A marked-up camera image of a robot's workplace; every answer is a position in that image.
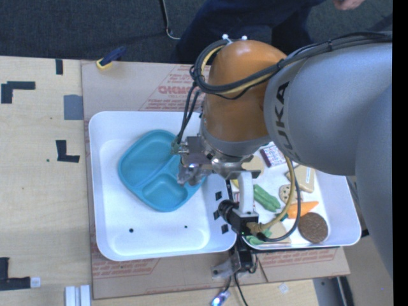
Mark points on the person's hand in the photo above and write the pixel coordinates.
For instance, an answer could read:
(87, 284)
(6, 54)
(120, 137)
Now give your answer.
(350, 2)

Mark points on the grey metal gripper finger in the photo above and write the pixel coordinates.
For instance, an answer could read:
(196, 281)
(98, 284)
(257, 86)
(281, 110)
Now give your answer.
(184, 175)
(200, 177)

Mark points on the chocolate chip cookie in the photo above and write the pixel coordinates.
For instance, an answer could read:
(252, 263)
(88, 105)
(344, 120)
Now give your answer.
(284, 193)

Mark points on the green toy vegetable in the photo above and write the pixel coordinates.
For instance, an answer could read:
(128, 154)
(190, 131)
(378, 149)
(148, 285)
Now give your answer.
(254, 240)

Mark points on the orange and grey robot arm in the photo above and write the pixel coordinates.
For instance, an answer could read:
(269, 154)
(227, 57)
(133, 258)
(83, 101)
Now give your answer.
(318, 113)

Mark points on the purple and white packet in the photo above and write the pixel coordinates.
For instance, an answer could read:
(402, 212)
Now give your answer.
(273, 156)

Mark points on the brown cardboard board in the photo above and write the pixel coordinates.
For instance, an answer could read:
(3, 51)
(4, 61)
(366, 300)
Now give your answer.
(127, 84)

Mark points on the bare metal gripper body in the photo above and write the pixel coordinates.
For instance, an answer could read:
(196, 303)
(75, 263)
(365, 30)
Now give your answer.
(198, 148)

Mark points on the tan round biscuit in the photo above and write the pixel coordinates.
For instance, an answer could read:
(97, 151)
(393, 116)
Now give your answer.
(256, 166)

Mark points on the tan bread slice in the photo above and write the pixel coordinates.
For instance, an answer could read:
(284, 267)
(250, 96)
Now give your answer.
(280, 233)

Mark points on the orange carrot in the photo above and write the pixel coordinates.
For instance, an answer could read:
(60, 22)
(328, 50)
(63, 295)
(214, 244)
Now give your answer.
(304, 207)

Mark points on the green beans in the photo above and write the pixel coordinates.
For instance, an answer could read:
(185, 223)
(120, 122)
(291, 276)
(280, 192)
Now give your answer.
(266, 198)

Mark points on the white plastic tray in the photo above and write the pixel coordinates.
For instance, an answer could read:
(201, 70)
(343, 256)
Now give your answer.
(153, 228)
(338, 209)

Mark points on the black cylinder on white bracket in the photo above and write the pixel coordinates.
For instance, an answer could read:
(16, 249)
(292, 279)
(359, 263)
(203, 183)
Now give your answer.
(245, 196)

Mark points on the beige square cracker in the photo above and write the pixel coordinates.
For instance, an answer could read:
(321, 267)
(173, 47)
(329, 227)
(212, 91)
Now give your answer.
(307, 178)

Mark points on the brown round cookie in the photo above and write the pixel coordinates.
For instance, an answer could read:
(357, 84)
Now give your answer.
(313, 227)

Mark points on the person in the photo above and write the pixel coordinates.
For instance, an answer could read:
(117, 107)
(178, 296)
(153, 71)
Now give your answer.
(242, 8)

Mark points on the blue divided plate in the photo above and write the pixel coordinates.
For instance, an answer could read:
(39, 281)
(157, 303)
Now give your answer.
(143, 164)

